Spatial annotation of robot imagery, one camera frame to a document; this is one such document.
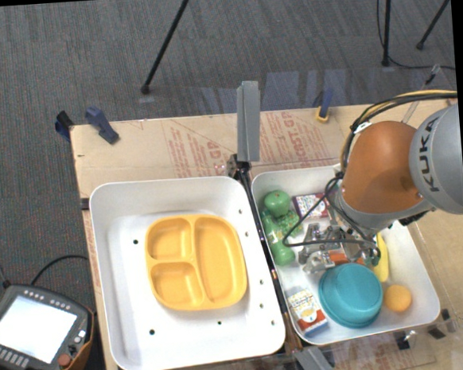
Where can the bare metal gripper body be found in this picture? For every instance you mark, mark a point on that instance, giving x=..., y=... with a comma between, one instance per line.
x=339, y=240

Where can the white plastic tray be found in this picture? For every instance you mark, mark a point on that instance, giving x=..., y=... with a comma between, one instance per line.
x=122, y=268
x=409, y=262

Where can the green apple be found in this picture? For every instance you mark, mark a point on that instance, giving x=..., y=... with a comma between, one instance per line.
x=277, y=203

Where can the orange ball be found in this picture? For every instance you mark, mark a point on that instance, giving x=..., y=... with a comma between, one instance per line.
x=397, y=298

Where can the purple printed carton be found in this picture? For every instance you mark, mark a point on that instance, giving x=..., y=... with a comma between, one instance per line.
x=310, y=206

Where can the orange carrot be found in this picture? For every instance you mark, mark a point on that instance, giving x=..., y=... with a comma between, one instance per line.
x=339, y=257

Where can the black tripod leg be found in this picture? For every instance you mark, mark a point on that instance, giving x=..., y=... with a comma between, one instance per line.
x=166, y=41
x=387, y=20
x=434, y=20

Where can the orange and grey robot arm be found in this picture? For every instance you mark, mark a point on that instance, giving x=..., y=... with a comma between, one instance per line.
x=382, y=168

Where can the yellow divided plate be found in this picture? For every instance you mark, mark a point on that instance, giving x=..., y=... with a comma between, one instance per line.
x=217, y=257

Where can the white and orange carton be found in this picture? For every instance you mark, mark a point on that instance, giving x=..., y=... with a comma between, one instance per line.
x=307, y=312

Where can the teal bowl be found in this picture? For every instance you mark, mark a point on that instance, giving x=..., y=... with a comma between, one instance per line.
x=350, y=296

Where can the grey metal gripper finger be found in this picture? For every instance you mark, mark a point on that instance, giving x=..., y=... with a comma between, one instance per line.
x=316, y=263
x=310, y=241

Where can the brown cardboard board red print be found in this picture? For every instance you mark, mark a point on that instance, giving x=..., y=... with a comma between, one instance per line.
x=141, y=155

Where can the green bottle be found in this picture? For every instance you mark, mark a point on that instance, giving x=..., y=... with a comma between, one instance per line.
x=277, y=236

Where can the yellow banana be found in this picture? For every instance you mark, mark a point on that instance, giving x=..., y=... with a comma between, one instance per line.
x=383, y=270

